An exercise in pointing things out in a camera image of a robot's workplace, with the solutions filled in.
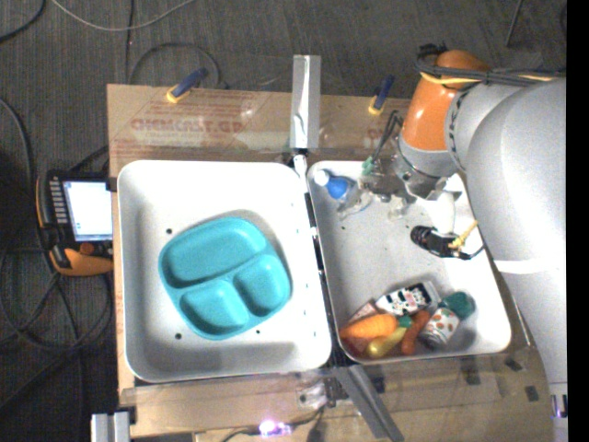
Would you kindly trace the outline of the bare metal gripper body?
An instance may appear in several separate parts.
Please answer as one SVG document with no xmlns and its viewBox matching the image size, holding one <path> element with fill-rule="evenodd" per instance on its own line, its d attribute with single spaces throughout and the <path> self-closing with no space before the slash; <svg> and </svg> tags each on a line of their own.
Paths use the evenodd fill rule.
<svg viewBox="0 0 589 442">
<path fill-rule="evenodd" d="M 393 196 L 437 199 L 458 166 L 447 155 L 419 157 L 411 163 L 401 152 L 371 156 L 361 166 L 360 184 L 369 192 L 388 192 Z"/>
</svg>

